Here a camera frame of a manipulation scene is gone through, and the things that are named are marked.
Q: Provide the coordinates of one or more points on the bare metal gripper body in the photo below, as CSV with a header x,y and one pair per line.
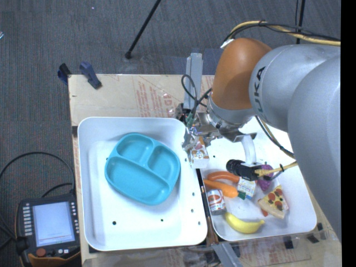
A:
x,y
207,125

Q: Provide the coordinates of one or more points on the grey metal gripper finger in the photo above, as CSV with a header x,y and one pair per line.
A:
x,y
208,141
188,139

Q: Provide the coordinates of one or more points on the white carton with orange print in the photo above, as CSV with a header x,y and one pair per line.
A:
x,y
199,157

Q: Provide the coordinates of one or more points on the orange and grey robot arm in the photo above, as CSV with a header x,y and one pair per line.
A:
x,y
300,99

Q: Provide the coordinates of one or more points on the orange sausage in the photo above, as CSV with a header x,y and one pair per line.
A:
x,y
222,176

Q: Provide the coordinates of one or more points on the orange carrot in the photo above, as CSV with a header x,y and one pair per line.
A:
x,y
222,188

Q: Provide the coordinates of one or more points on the thin black and white rod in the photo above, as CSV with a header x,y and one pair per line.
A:
x,y
205,199

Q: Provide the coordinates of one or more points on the white carton with yellow print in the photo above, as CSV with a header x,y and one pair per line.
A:
x,y
247,187

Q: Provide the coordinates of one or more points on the small red and white can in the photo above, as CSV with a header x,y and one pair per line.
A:
x,y
216,202

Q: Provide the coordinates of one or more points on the blue divided plate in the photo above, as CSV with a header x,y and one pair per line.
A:
x,y
133,174

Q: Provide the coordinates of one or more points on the purple grapes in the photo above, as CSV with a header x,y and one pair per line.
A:
x,y
264,183

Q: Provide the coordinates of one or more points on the brown cardboard board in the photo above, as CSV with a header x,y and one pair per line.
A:
x,y
116,99

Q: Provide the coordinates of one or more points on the yellow banana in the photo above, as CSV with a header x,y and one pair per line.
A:
x,y
242,226

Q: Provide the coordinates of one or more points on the pizza slice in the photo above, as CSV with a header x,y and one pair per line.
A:
x,y
275,203

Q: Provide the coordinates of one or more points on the white plastic tray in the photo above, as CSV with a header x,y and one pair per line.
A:
x,y
294,204
139,227

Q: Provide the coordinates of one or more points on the black tripod leg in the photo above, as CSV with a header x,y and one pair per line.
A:
x,y
301,10
146,24

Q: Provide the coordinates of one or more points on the black cylinder on white bracket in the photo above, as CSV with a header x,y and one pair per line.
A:
x,y
242,169

